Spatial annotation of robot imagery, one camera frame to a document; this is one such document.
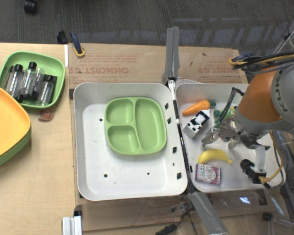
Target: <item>toy carrot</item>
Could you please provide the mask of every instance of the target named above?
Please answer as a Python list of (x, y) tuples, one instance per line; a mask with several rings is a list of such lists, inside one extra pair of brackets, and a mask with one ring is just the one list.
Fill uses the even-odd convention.
[(192, 106), (187, 108), (185, 111), (183, 111), (182, 115), (183, 116), (192, 115), (192, 114), (194, 115), (201, 110), (208, 110), (211, 105), (215, 106), (216, 102), (214, 100), (212, 100), (210, 102), (208, 100), (201, 100), (201, 101), (197, 102), (196, 104), (193, 104)]

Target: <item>orange plate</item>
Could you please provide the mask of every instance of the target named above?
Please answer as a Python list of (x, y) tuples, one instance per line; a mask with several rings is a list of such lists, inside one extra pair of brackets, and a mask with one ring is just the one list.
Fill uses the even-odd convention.
[(23, 107), (0, 88), (0, 156), (29, 132), (30, 118)]

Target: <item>orange carrot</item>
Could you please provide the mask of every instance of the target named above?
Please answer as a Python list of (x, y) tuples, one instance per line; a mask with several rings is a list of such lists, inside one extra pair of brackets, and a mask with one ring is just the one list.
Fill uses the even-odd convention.
[(201, 100), (197, 102), (196, 104), (193, 104), (189, 108), (187, 108), (185, 111), (182, 112), (183, 116), (196, 114), (201, 110), (208, 110), (210, 108), (210, 102), (208, 100)]

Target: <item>toy banana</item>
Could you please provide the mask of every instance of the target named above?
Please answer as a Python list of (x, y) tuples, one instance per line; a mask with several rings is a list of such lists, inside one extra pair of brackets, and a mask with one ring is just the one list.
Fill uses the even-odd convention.
[(226, 153), (224, 151), (218, 150), (218, 149), (210, 149), (210, 150), (206, 150), (203, 153), (201, 153), (198, 158), (198, 163), (205, 164), (206, 162), (208, 162), (209, 160), (212, 160), (212, 159), (224, 160), (224, 161), (227, 161), (229, 164), (232, 163), (232, 160), (230, 160), (227, 157)]

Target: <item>table surface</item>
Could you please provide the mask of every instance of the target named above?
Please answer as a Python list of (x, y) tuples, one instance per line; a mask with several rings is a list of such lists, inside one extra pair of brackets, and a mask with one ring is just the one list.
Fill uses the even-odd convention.
[[(15, 51), (34, 51), (58, 58), (65, 63), (64, 45), (0, 43), (0, 69)], [(53, 107), (54, 117), (43, 122), (39, 110), (27, 109), (32, 136), (13, 158), (0, 166), (0, 235), (61, 234), (61, 220), (72, 217), (75, 209), (74, 155), (69, 98), (69, 70), (66, 68), (63, 92)], [(231, 234), (260, 234), (270, 229), (258, 216), (222, 219)], [(203, 224), (195, 221), (199, 234), (207, 234)], [(130, 227), (85, 232), (100, 235), (155, 234), (165, 225)], [(247, 233), (246, 226), (253, 227)], [(195, 234), (190, 222), (183, 222), (175, 234)]]

